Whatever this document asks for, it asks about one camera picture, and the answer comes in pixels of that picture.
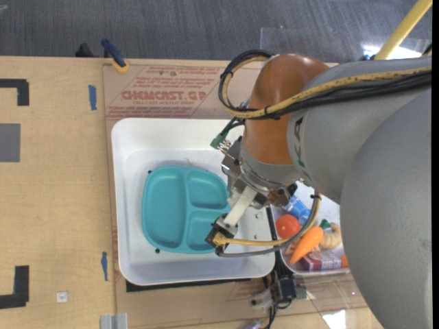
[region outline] table surface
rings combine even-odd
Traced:
[[[16,266],[29,266],[30,283],[24,307],[0,310],[0,328],[98,328],[101,315],[117,312],[102,75],[109,63],[102,58],[0,57],[0,78],[29,82],[29,106],[17,105],[16,89],[0,88],[0,124],[21,126],[19,162],[0,162],[0,296],[13,293]],[[90,85],[96,88],[96,110],[91,109]],[[57,301],[61,291],[68,292],[67,302]],[[309,328],[334,328],[323,314],[279,317],[272,327],[297,320]],[[347,328],[381,327],[367,307],[346,311],[344,319],[355,322]],[[240,328],[244,323],[200,328]]]

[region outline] red tomato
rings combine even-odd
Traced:
[[[276,231],[282,239],[296,235],[301,228],[299,221],[293,215],[283,215],[276,221]]]

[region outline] yellow bar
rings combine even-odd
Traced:
[[[374,57],[375,60],[386,60],[394,49],[396,49],[411,32],[414,26],[433,5],[433,0],[418,0],[407,16],[401,21],[392,35],[382,46],[381,50]]]

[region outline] orange carrot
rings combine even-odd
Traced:
[[[289,260],[289,263],[291,265],[297,263],[303,256],[308,254],[315,246],[320,244],[320,242],[323,239],[323,234],[324,232],[321,226],[311,227],[300,239],[296,249],[294,250],[293,256]]]

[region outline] blue clamp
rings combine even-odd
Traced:
[[[102,39],[101,45],[112,56],[112,65],[119,72],[126,72],[130,68],[130,65],[123,59],[120,51],[109,41],[109,39]]]

